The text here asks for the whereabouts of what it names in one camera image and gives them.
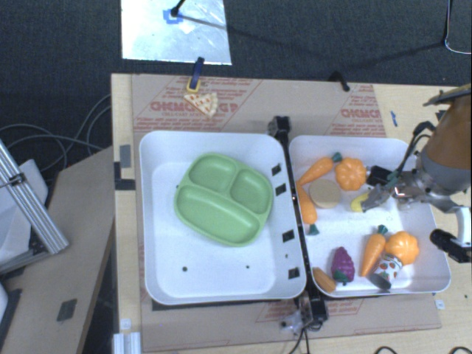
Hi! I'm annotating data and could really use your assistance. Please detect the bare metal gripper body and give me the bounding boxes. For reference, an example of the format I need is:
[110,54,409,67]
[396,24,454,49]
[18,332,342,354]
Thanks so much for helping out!
[389,169,440,211]

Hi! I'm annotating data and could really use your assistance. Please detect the yellow banana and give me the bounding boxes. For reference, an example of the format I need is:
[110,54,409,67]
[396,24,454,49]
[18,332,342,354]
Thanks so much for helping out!
[350,192,370,214]

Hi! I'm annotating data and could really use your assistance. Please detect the orange pumpkin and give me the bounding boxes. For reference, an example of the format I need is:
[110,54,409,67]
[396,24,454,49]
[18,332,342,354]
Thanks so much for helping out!
[334,156,368,192]
[383,230,421,266]

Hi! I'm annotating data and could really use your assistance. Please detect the white plastic tray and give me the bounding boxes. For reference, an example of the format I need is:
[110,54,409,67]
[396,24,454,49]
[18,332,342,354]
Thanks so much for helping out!
[288,134,453,299]
[139,130,308,306]

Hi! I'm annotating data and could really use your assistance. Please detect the tan round biscuit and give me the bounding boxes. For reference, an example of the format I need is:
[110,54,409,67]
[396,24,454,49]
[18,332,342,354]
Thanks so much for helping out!
[308,178,342,210]

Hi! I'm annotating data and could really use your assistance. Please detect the orange carrot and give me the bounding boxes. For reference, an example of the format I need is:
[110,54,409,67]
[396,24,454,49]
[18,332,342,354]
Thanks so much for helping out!
[297,152,344,188]
[360,223,389,278]
[294,181,321,237]

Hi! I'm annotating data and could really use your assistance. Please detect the small can with fruit print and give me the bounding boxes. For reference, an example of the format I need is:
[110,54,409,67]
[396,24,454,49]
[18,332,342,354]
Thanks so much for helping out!
[369,252,404,291]

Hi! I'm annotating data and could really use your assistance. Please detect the purple grapes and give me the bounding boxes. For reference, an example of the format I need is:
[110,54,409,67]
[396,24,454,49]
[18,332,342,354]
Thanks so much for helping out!
[330,246,356,285]

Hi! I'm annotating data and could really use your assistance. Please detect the thin black rod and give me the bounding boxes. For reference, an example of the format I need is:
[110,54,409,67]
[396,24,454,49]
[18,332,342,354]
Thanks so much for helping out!
[278,131,316,299]

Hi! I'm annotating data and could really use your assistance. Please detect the orange bread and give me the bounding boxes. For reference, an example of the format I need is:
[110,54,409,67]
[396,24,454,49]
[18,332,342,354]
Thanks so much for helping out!
[312,266,337,294]

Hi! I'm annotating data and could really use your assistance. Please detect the green divided plate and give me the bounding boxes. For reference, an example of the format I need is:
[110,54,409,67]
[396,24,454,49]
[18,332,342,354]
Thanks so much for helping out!
[173,152,275,248]

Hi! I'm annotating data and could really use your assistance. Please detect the brown cardboard board red print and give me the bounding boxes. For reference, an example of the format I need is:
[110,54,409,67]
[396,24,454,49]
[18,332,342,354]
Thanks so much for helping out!
[131,73,443,354]

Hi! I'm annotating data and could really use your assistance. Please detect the pizza slice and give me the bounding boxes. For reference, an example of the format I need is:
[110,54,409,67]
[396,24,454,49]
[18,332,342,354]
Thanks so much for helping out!
[183,91,220,119]

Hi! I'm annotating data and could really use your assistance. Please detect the black cylinder on white bracket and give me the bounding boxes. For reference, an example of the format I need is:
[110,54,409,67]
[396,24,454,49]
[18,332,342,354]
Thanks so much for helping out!
[428,204,472,264]

